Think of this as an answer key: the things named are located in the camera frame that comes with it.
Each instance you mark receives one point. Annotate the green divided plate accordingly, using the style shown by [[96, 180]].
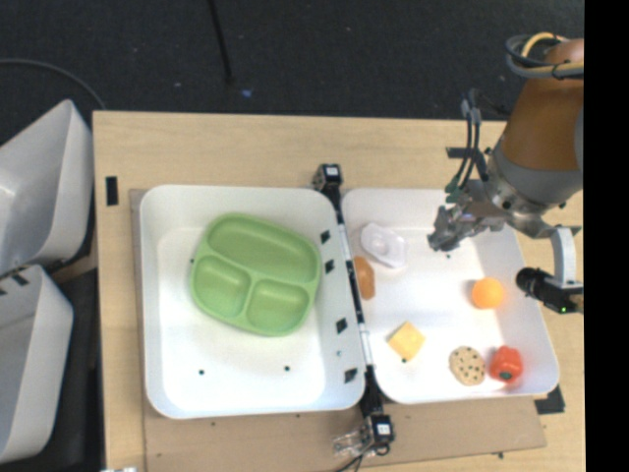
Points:
[[255, 273]]

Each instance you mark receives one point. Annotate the yellow cheese wedge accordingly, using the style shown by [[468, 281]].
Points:
[[407, 340]]

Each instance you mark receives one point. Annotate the black cylinder on white bracket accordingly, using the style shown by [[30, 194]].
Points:
[[545, 288]]

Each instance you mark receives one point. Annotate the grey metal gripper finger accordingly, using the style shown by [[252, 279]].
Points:
[[457, 236], [439, 229]]

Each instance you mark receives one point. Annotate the white plastic tray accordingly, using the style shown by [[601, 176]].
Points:
[[236, 362], [442, 312]]

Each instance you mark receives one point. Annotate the orange ball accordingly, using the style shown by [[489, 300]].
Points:
[[488, 293]]

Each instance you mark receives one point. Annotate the orange oblong toy bread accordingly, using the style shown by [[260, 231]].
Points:
[[364, 277]]

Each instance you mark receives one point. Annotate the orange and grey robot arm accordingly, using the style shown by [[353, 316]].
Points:
[[545, 116]]

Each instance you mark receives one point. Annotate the red bell pepper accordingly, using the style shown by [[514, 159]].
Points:
[[506, 364]]

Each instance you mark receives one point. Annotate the chocolate chip biscuit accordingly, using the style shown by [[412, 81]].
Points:
[[467, 366]]

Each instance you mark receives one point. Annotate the clear plastic cup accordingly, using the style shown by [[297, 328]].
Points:
[[383, 245]]

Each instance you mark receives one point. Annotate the thin black and white rod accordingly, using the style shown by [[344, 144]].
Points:
[[355, 283]]

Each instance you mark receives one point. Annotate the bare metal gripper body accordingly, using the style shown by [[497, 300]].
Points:
[[496, 212]]

